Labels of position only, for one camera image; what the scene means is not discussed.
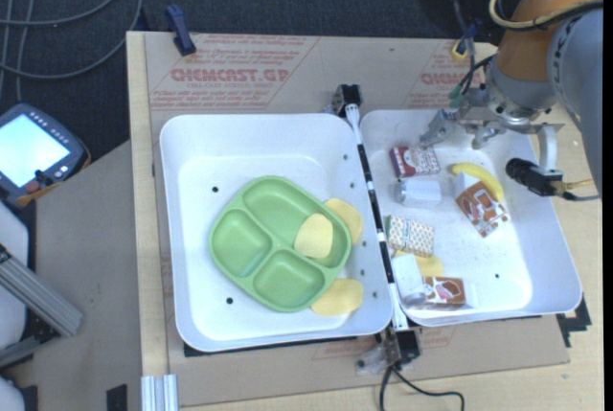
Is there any orange and white carton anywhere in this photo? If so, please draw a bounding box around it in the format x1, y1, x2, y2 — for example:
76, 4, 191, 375
452, 171, 510, 240

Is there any orange patterned carton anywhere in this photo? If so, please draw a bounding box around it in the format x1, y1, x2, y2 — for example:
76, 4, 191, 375
384, 214, 436, 259

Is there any brown and white carton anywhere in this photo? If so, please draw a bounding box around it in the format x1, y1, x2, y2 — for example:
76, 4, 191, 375
420, 275, 480, 309

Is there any green divided plate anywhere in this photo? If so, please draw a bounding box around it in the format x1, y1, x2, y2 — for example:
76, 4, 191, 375
207, 174, 353, 314

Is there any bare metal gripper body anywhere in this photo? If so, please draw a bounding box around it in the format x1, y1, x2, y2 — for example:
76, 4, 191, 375
452, 85, 540, 136

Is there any yellow potato chip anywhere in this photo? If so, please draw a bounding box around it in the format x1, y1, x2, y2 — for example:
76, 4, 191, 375
394, 249, 445, 279
293, 213, 334, 260
325, 197, 364, 244
310, 277, 366, 318

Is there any white plastic tray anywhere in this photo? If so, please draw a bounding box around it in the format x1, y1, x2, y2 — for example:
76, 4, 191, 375
158, 112, 396, 353
358, 107, 584, 329

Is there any yellow banana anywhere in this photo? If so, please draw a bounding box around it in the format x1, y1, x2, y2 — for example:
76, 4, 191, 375
446, 161, 506, 203

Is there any white box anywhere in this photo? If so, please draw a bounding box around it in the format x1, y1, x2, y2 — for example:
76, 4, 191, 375
391, 253, 423, 298

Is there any brown cardboard board red print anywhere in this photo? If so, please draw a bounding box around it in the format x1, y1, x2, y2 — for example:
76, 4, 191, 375
143, 32, 572, 408

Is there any thin black and white rod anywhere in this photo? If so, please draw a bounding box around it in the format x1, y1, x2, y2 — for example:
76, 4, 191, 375
344, 103, 409, 331

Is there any red and white carton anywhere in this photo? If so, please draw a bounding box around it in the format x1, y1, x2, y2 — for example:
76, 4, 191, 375
388, 145, 442, 179

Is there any black cylinder on white bracket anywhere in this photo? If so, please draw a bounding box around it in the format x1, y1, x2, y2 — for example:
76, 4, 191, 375
505, 122, 567, 198

